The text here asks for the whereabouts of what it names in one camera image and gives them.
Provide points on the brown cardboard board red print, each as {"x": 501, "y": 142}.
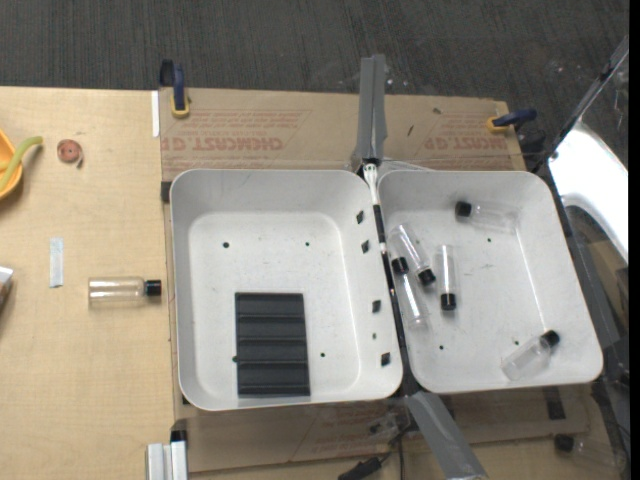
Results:
{"x": 240, "y": 133}

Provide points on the white plastic tray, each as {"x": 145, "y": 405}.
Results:
{"x": 270, "y": 263}
{"x": 500, "y": 288}

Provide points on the yellow-green bent tube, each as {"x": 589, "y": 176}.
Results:
{"x": 20, "y": 151}

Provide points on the black ribbed rack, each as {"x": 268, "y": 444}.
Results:
{"x": 272, "y": 345}

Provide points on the brown round biscuit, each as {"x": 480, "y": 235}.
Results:
{"x": 69, "y": 151}

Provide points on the orange bowl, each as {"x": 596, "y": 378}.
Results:
{"x": 9, "y": 183}

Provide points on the thin black and white rod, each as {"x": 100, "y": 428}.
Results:
{"x": 380, "y": 228}

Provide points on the clear plastic bottle black cap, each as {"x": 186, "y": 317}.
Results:
{"x": 527, "y": 358}
{"x": 117, "y": 291}
{"x": 492, "y": 216}
{"x": 446, "y": 273}
{"x": 565, "y": 443}
{"x": 411, "y": 250}
{"x": 415, "y": 303}

